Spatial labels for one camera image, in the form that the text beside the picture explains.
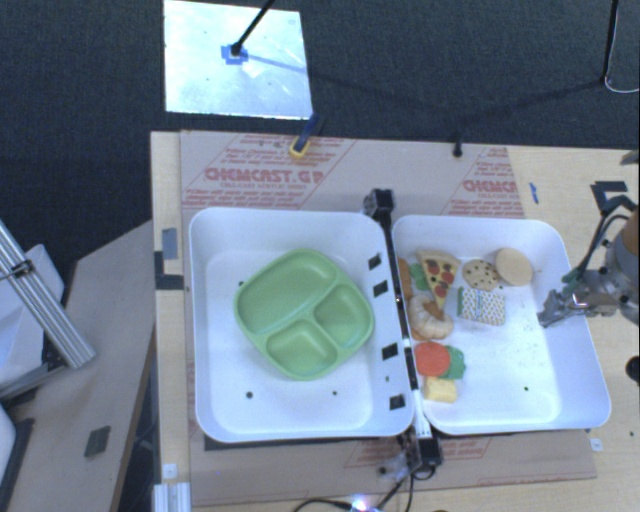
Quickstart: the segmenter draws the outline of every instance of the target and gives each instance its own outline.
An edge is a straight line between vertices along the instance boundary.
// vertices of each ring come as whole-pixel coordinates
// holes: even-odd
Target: black metal bar
[[[609,62],[611,61],[611,52],[613,50],[613,40],[616,34],[616,24],[618,20],[618,3],[619,0],[611,0],[611,13],[609,14],[609,33],[607,34],[607,47],[604,53],[604,65],[602,67],[602,76],[600,81],[605,83],[609,74]]]
[[[251,35],[251,32],[253,32],[253,29],[258,26],[258,23],[260,23],[260,20],[263,18],[265,14],[267,14],[267,11],[275,3],[275,1],[276,0],[267,0],[267,2],[264,4],[262,9],[260,9],[260,12],[258,13],[258,15],[251,22],[251,25],[249,25],[247,30],[244,31],[244,34],[240,36],[240,39],[238,39],[238,41],[236,41],[231,45],[231,55],[233,55],[234,57],[237,57],[238,55],[240,55],[240,51],[242,50],[242,45],[247,40],[247,38]]]

